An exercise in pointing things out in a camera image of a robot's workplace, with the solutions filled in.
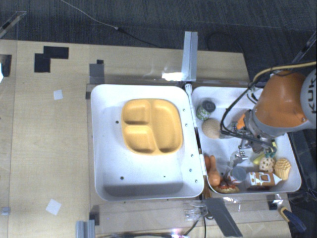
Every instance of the dark floor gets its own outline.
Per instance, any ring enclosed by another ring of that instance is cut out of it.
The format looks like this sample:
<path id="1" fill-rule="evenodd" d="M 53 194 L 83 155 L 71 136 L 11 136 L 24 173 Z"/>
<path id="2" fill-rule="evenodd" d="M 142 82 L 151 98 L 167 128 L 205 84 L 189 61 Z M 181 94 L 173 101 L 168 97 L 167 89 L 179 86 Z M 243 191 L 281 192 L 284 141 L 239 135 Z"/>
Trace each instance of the dark floor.
<path id="1" fill-rule="evenodd" d="M 16 11 L 27 12 L 18 31 L 13 29 L 5 39 L 182 49 L 184 31 L 197 31 L 200 50 L 243 52 L 253 78 L 263 68 L 290 63 L 317 25 L 317 0 L 65 1 L 100 22 L 60 0 L 0 0 L 0 25 Z M 316 60 L 316 44 L 303 60 Z M 307 148 L 301 158 L 310 152 L 316 162 L 316 130 L 305 131 L 304 136 Z M 303 180 L 305 192 L 315 184 L 316 165 L 315 173 Z M 293 210 L 313 228 L 309 235 L 316 231 L 312 216 L 317 203 L 305 198 Z"/>

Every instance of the wooden table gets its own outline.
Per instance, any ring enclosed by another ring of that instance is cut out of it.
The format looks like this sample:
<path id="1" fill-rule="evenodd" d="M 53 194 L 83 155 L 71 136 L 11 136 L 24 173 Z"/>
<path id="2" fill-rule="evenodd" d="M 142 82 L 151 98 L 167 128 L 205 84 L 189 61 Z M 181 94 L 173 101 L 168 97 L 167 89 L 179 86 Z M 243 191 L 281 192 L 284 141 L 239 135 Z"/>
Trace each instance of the wooden table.
<path id="1" fill-rule="evenodd" d="M 50 73 L 34 73 L 34 54 L 43 53 L 43 46 L 69 47 L 69 59 L 51 59 Z M 85 99 L 89 64 L 104 60 L 106 83 L 159 81 L 162 71 L 180 70 L 182 51 L 0 40 L 0 54 L 13 55 L 11 77 L 0 84 L 0 207 L 11 208 L 9 217 L 0 216 L 0 237 L 75 237 L 76 221 L 86 221 L 91 208 Z M 237 53 L 199 51 L 197 75 L 213 84 L 248 81 L 243 56 Z M 62 90 L 63 99 L 54 100 L 56 90 Z M 51 199 L 61 203 L 57 215 L 46 211 Z M 265 218 L 240 222 L 245 237 L 290 237 L 276 211 L 271 222 L 268 210 L 253 213 Z M 233 213 L 235 219 L 241 216 Z M 129 229 L 133 221 L 112 224 Z M 222 237 L 214 221 L 207 224 L 207 237 Z M 203 237 L 201 225 L 191 237 Z"/>

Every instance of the can lid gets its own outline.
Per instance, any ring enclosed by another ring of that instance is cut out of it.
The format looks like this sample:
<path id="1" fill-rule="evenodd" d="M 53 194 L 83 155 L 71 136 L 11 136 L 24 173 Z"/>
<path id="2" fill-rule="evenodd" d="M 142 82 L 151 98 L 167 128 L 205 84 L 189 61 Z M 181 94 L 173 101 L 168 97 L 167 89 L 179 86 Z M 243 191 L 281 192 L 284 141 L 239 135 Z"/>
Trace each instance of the can lid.
<path id="1" fill-rule="evenodd" d="M 232 176 L 239 181 L 243 181 L 247 178 L 247 172 L 242 167 L 234 167 L 231 171 Z"/>
<path id="2" fill-rule="evenodd" d="M 216 105 L 212 101 L 203 101 L 202 106 L 204 110 L 211 113 L 216 109 Z"/>

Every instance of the white plastic tray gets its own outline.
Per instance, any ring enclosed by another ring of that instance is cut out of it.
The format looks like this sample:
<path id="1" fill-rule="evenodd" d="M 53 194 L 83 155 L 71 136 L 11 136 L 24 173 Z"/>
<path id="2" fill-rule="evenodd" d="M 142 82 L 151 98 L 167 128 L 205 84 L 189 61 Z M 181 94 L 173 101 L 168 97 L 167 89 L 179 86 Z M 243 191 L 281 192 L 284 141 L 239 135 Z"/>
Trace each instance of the white plastic tray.
<path id="1" fill-rule="evenodd" d="M 121 110 L 133 99 L 165 99 L 180 114 L 183 145 L 172 154 L 141 155 L 124 144 Z M 204 188 L 188 97 L 173 86 L 99 85 L 91 93 L 95 187 L 104 200 L 190 198 Z"/>
<path id="2" fill-rule="evenodd" d="M 210 115 L 210 118 L 221 121 L 222 115 L 225 109 L 228 108 L 231 103 L 243 92 L 245 88 L 234 88 L 234 87 L 198 87 L 193 91 L 193 105 L 195 108 L 198 107 L 199 101 L 203 98 L 211 98 L 216 105 L 216 110 Z M 254 104 L 248 100 L 245 96 L 240 102 L 229 112 L 225 125 L 228 125 L 231 121 L 237 119 L 248 109 L 252 109 Z M 217 161 L 217 169 L 220 173 L 225 173 L 230 156 L 234 151 L 238 151 L 238 145 L 241 140 L 238 138 L 230 139 L 210 139 L 206 137 L 202 131 L 202 121 L 196 119 L 197 126 L 199 129 L 199 136 L 201 140 L 203 153 L 208 155 L 214 155 Z M 275 157 L 286 158 L 292 165 L 289 173 L 289 179 L 281 181 L 277 186 L 273 186 L 268 191 L 247 191 L 243 185 L 239 185 L 240 192 L 243 193 L 282 193 L 282 192 L 294 192 L 297 191 L 302 183 L 301 176 L 297 167 L 295 156 L 289 141 L 288 135 L 285 134 L 276 138 L 277 153 Z M 252 150 L 245 151 L 248 156 L 252 155 Z M 257 171 L 258 166 L 255 166 L 251 161 L 246 160 L 238 166 L 245 167 L 247 171 Z"/>

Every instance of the yellow cable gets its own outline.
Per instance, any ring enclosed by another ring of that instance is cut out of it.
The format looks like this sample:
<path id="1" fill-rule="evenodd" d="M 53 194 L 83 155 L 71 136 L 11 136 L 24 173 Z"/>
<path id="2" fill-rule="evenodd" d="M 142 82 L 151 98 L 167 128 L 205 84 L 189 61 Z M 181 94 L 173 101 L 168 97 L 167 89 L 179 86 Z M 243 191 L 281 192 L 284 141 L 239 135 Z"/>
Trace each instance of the yellow cable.
<path id="1" fill-rule="evenodd" d="M 306 63 L 301 63 L 301 64 L 282 65 L 282 66 L 276 66 L 276 67 L 267 68 L 267 69 L 264 69 L 264 70 L 260 71 L 260 72 L 253 78 L 253 81 L 252 81 L 252 82 L 255 82 L 258 77 L 260 77 L 261 75 L 263 75 L 264 73 L 267 73 L 267 72 L 269 72 L 269 71 L 280 70 L 280 69 L 303 68 L 303 67 L 309 67 L 309 66 L 313 66 L 313 65 L 316 65 L 316 61 L 306 62 Z"/>

